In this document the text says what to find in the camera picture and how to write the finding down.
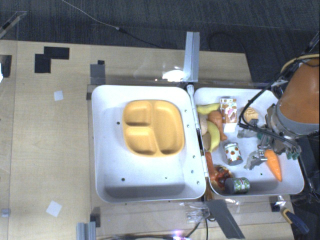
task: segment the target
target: white tray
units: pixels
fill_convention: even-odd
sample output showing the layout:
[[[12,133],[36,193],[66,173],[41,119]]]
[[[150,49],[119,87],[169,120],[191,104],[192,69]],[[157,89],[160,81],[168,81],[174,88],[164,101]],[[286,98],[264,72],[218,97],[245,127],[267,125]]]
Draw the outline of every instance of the white tray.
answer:
[[[200,88],[194,94],[194,100],[196,105],[207,105],[212,103],[219,103],[219,98],[230,96],[236,99],[237,114],[241,112],[241,109],[247,104],[254,95],[260,90],[255,89],[233,89],[233,88]],[[265,124],[265,115],[267,109],[277,103],[277,98],[270,91],[265,91],[252,105],[259,113],[260,126]],[[218,150],[212,153],[212,161],[214,165],[223,165],[227,167],[234,175],[234,177],[246,177],[250,181],[250,190],[246,194],[247,196],[260,196],[260,195],[285,195],[285,194],[297,194],[304,188],[304,178],[301,172],[301,168],[298,160],[288,160],[283,153],[279,156],[279,162],[282,172],[282,182],[276,180],[266,163],[259,166],[255,166],[253,170],[245,169],[244,166],[247,163],[248,155],[257,150],[259,140],[256,137],[251,138],[237,138],[238,130],[241,128],[237,125],[235,132],[225,133],[228,137],[228,141],[237,142],[242,154],[243,163],[239,165],[229,166],[223,150],[222,145]],[[214,191],[224,197],[230,195],[219,189]]]
[[[101,85],[92,93],[95,186],[107,202],[185,200],[206,189],[190,97],[177,87]],[[135,100],[164,100],[181,114],[185,145],[168,157],[143,157],[125,143],[122,116]]]

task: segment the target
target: yellow plate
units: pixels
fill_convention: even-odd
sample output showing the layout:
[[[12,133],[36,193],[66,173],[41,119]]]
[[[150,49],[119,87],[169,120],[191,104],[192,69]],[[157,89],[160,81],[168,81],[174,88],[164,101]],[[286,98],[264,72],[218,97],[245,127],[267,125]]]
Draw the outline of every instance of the yellow plate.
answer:
[[[178,108],[164,100],[135,100],[122,116],[123,136],[134,154],[164,157],[178,154],[185,145],[184,127]]]

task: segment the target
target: yellow banana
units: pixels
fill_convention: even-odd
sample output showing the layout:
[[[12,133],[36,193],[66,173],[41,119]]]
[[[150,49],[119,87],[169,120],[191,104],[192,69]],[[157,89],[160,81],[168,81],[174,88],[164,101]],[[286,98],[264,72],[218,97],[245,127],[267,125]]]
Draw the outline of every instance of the yellow banana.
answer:
[[[196,111],[202,115],[208,115],[210,112],[218,110],[220,108],[220,103],[212,103],[209,105],[199,105],[196,107]]]
[[[210,121],[207,121],[208,123],[208,132],[210,133],[210,148],[208,151],[212,152],[213,150],[215,150],[220,143],[220,132],[218,127]]]

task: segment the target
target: black floor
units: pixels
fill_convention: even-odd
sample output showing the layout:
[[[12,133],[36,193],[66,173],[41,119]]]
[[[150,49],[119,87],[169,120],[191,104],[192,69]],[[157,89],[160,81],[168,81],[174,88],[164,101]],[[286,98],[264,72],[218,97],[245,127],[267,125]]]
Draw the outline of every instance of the black floor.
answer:
[[[320,0],[66,1],[103,23],[163,48],[184,49],[186,32],[194,31],[200,32],[203,51],[245,49],[255,82],[273,79],[320,28]],[[16,11],[27,11],[27,16],[5,39],[154,47],[94,21],[61,0],[0,0],[0,25]],[[319,140],[313,146],[318,150],[319,163]],[[309,239],[318,239],[319,212],[314,215],[309,211],[319,211],[319,207],[300,206],[296,211],[300,210],[316,229]]]

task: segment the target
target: white sticker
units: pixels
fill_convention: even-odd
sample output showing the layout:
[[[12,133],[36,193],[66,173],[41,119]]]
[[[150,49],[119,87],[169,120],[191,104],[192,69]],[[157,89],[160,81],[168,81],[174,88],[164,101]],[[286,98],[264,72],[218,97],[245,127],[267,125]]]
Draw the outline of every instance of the white sticker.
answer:
[[[58,214],[60,213],[61,208],[62,208],[61,204],[58,204],[55,201],[51,201],[48,208],[46,209],[46,212],[54,217],[58,217]]]
[[[54,100],[57,101],[62,101],[64,99],[64,93],[62,90],[57,90],[54,92]]]

